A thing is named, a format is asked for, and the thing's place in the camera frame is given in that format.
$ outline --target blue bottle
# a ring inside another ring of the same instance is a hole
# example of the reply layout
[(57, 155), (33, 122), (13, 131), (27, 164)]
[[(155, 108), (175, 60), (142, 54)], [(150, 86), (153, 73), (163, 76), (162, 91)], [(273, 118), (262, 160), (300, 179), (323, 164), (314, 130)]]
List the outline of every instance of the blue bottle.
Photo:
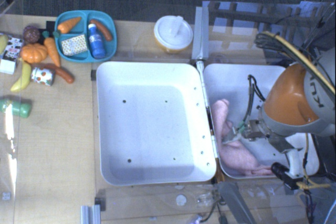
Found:
[(102, 59), (106, 56), (104, 44), (101, 35), (97, 33), (97, 27), (95, 24), (89, 24), (89, 42), (91, 47), (92, 56), (96, 59)]

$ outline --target round container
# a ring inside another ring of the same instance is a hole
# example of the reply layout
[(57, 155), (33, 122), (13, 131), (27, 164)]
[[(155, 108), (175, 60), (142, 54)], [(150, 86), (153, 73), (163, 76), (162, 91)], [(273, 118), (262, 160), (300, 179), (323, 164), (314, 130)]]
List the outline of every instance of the round container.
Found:
[(157, 45), (174, 54), (186, 49), (193, 40), (193, 30), (181, 16), (164, 16), (154, 26)]
[(39, 84), (51, 86), (54, 82), (55, 71), (43, 67), (35, 67), (31, 74), (30, 80)]

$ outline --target white lid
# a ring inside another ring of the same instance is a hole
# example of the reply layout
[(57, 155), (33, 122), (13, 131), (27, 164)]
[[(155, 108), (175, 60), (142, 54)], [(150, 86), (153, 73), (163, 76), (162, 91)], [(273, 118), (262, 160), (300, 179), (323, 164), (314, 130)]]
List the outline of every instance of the white lid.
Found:
[(190, 25), (181, 16), (164, 16), (154, 26), (154, 34), (158, 42), (168, 49), (186, 48), (193, 40)]

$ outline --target lid handle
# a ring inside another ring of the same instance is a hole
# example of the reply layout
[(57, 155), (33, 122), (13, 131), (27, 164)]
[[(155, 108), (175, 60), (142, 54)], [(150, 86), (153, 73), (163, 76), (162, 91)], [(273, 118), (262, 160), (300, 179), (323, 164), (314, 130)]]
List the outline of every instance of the lid handle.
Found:
[(182, 25), (183, 17), (177, 16), (175, 20), (173, 20), (171, 28), (170, 28), (170, 34), (175, 37), (177, 33), (179, 32), (179, 29)]

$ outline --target green bottle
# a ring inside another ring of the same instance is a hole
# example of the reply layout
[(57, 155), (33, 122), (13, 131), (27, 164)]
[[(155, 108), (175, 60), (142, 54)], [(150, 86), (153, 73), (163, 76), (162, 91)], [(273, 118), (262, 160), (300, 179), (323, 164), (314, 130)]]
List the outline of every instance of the green bottle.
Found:
[(0, 99), (0, 111), (6, 112), (7, 107), (12, 105), (12, 114), (20, 116), (22, 118), (27, 118), (31, 111), (31, 104), (20, 103), (10, 99)]

